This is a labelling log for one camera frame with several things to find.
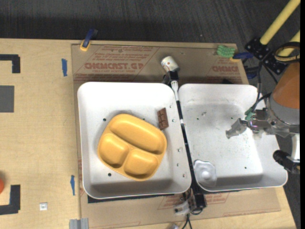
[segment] blue and yellow clamp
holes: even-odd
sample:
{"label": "blue and yellow clamp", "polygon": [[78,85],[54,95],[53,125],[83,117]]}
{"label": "blue and yellow clamp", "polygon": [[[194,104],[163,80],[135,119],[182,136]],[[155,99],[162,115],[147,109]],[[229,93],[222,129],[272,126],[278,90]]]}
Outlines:
{"label": "blue and yellow clamp", "polygon": [[91,29],[88,31],[88,33],[87,33],[85,39],[82,40],[81,45],[80,45],[80,48],[81,48],[82,51],[87,51],[87,50],[88,50],[88,48],[89,48],[89,46],[90,46],[90,44],[91,44],[91,41],[90,41],[90,40],[93,39],[93,38],[95,38],[96,35],[97,35],[97,33],[98,33],[98,30],[96,30],[96,29],[94,29],[94,28],[91,28]]}

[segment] dark fabric background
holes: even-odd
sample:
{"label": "dark fabric background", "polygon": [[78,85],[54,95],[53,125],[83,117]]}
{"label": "dark fabric background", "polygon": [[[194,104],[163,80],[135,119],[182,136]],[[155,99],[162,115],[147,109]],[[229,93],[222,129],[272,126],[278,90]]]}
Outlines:
{"label": "dark fabric background", "polygon": [[[262,36],[289,0],[0,0],[0,37],[83,39],[89,28],[100,40],[231,42],[242,52]],[[300,29],[300,7],[269,46],[289,41]],[[257,61],[247,65],[254,67]],[[266,92],[275,84],[265,71]],[[283,148],[291,143],[279,139]],[[300,176],[290,175],[285,191],[298,228]]]}

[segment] green scrubber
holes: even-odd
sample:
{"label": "green scrubber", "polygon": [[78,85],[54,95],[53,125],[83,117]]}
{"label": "green scrubber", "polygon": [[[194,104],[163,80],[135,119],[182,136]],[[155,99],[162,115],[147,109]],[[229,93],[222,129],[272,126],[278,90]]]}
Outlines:
{"label": "green scrubber", "polygon": [[234,56],[235,48],[229,48],[223,45],[219,45],[217,48],[217,54],[224,58],[232,58]]}

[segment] black corner marker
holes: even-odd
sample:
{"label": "black corner marker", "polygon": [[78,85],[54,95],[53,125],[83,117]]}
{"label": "black corner marker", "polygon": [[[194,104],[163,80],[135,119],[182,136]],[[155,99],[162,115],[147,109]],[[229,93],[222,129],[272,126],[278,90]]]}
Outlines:
{"label": "black corner marker", "polygon": [[11,61],[11,72],[20,73],[20,57],[18,54],[0,54],[0,61]]}
{"label": "black corner marker", "polygon": [[10,203],[0,206],[0,215],[17,214],[20,210],[20,185],[10,186]]}

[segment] orange ball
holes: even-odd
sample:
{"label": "orange ball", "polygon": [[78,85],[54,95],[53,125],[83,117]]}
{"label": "orange ball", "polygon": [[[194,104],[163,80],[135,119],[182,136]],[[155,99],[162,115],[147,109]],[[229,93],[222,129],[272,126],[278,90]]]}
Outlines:
{"label": "orange ball", "polygon": [[4,190],[4,182],[0,179],[0,193]]}

